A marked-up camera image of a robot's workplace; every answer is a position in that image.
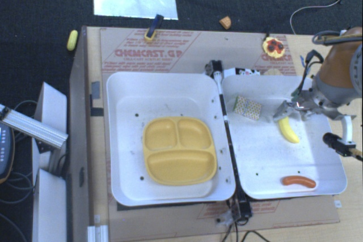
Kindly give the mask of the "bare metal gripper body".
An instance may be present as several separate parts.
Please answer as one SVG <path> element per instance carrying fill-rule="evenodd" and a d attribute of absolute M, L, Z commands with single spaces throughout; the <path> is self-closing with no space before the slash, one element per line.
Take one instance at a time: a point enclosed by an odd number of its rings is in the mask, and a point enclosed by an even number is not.
<path fill-rule="evenodd" d="M 292 98 L 292 102 L 297 103 L 297 111 L 310 110 L 313 114 L 323 114 L 333 121 L 339 121 L 348 116 L 352 120 L 356 118 L 355 114 L 348 115 L 339 112 L 338 107 L 340 105 L 331 102 L 319 90 L 314 88 L 302 90 Z"/>

